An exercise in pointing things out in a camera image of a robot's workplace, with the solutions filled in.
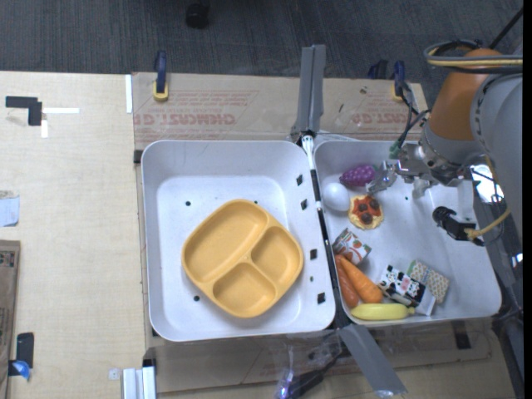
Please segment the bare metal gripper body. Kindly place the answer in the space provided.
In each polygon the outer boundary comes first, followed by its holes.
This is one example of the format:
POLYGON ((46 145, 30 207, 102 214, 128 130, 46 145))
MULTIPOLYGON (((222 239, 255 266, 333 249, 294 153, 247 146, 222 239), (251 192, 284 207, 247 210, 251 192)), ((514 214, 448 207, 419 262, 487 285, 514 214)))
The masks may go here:
POLYGON ((438 155, 430 146, 408 143, 398 153, 397 173, 406 179, 456 186, 461 181, 460 169, 460 165, 438 155))

